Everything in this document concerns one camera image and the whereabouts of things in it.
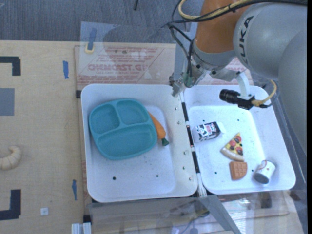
beige curved object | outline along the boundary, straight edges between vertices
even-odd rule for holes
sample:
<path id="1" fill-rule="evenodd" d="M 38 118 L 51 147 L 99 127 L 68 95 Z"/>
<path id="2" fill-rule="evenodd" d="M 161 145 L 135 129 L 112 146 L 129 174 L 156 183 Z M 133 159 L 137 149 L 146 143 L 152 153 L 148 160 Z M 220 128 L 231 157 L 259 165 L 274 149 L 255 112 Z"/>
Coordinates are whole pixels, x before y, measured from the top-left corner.
<path id="1" fill-rule="evenodd" d="M 11 151 L 10 155 L 4 158 L 0 158 L 0 169 L 2 170 L 13 169 L 17 167 L 20 162 L 21 149 L 17 146 L 10 146 L 9 150 Z"/>

can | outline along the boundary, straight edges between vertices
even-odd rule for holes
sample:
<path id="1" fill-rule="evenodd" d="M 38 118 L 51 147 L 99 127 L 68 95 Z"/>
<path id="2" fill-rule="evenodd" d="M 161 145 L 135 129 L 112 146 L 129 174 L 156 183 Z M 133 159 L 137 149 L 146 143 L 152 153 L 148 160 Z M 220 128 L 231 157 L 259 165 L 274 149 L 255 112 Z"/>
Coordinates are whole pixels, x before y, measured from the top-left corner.
<path id="1" fill-rule="evenodd" d="M 261 184 L 268 184 L 275 169 L 276 166 L 271 161 L 265 159 L 261 161 L 253 177 Z"/>

toy carrot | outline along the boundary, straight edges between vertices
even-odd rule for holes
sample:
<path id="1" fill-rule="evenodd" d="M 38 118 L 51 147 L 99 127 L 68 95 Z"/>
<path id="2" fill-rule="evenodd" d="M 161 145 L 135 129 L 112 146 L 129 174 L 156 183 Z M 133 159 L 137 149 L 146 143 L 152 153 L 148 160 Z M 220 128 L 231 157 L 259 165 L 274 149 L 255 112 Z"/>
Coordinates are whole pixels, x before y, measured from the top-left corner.
<path id="1" fill-rule="evenodd" d="M 166 146 L 169 144 L 168 140 L 166 140 L 166 131 L 165 129 L 163 128 L 163 126 L 160 124 L 160 122 L 149 112 L 151 118 L 152 118 L 152 121 L 155 125 L 155 128 L 156 128 L 156 132 L 157 132 L 157 138 L 158 139 L 161 139 L 161 143 L 163 146 Z"/>

toy pizza slice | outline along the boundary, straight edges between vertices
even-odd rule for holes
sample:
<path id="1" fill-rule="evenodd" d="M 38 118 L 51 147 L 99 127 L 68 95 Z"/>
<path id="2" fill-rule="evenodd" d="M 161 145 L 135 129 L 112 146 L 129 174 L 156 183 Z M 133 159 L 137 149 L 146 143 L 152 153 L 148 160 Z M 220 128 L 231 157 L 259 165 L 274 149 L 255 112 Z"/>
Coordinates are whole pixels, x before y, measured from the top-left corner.
<path id="1" fill-rule="evenodd" d="M 243 145 L 240 133 L 237 133 L 221 150 L 226 157 L 236 160 L 244 161 Z"/>

teal divided plate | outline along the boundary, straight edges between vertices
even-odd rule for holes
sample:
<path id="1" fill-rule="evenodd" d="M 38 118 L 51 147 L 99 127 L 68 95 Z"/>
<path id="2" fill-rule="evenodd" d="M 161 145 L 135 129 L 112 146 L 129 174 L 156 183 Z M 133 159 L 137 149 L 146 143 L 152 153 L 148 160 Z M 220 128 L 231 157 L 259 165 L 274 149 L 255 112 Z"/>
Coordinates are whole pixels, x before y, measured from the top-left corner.
<path id="1" fill-rule="evenodd" d="M 118 99 L 95 107 L 89 128 L 100 153 L 108 159 L 135 157 L 157 142 L 155 125 L 146 108 L 135 99 Z"/>

